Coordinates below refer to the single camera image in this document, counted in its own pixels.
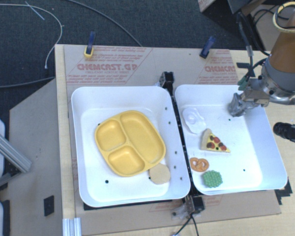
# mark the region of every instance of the pretzel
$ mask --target pretzel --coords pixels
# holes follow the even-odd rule
[[[190,161],[191,168],[197,172],[204,172],[209,167],[208,161],[205,160],[204,158],[198,159],[197,157],[191,157],[189,161]]]

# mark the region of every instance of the black fabric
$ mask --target black fabric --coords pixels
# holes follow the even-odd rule
[[[216,38],[213,48],[245,50],[236,16],[231,13],[227,0],[216,0],[204,13],[200,12],[197,0],[76,1],[116,20],[145,47],[202,48],[213,36]],[[26,2],[52,12],[60,20],[64,25],[60,44],[87,45],[93,30],[96,45],[138,46],[108,19],[71,2],[0,0],[0,3]],[[28,7],[0,6],[0,86],[55,76],[54,52],[48,69],[44,66],[59,36],[59,25],[50,15],[38,12],[45,20]],[[9,110],[47,82],[0,89],[0,118],[6,130]]]

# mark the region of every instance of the blue clamp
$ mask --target blue clamp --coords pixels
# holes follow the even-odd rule
[[[212,45],[214,44],[214,42],[215,42],[215,38],[211,36],[211,37],[208,39],[208,41],[206,42],[205,46],[203,47],[203,49],[202,49],[202,51],[201,51],[201,53],[200,53],[200,56],[201,56],[201,57],[203,57],[204,59],[207,58],[208,53],[209,53],[209,50],[210,50],[210,48],[212,47]]]
[[[95,42],[96,33],[94,31],[90,32],[88,45],[84,49],[84,56],[86,58],[91,58],[93,56],[94,48],[93,44]]]

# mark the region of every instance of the wooden edge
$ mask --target wooden edge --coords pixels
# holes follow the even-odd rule
[[[73,219],[76,213],[63,47],[63,45],[55,46],[62,217]]]

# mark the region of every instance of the brown cylinder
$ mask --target brown cylinder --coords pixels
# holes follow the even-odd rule
[[[295,11],[286,26],[295,26]],[[280,33],[272,48],[269,62],[279,71],[295,73],[295,32]]]

